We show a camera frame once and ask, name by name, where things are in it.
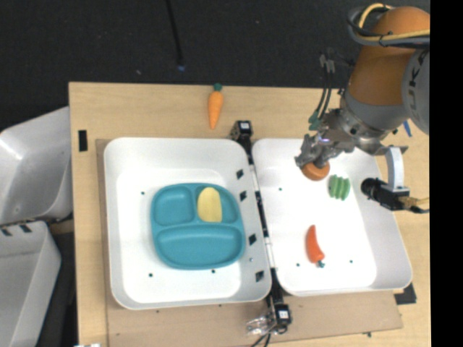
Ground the orange chili pepper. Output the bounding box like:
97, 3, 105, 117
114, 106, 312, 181
305, 224, 326, 269

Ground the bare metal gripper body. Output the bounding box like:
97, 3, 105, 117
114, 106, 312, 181
305, 108, 391, 155

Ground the orange round toy food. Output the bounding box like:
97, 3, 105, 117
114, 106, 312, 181
300, 160, 331, 181

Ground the black block with thin wires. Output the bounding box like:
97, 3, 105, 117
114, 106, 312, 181
229, 119, 253, 141
268, 296, 292, 327

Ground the black cylinder on white bracket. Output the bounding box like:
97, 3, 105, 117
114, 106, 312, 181
360, 146, 412, 211

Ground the thin black and white rod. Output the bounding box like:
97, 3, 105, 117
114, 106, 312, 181
242, 135, 281, 303

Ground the white plastic tray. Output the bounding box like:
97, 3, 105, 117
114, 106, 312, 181
103, 137, 273, 311
250, 137, 414, 298

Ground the green ribbed toy food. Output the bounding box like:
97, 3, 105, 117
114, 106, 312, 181
328, 173, 352, 202

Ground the blue divided plate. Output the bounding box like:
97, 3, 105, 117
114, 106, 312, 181
149, 182, 247, 271

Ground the yellow oval toy food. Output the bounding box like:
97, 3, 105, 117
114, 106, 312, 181
196, 187, 224, 224

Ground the orange carrot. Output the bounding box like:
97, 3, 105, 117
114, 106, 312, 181
207, 82, 225, 131

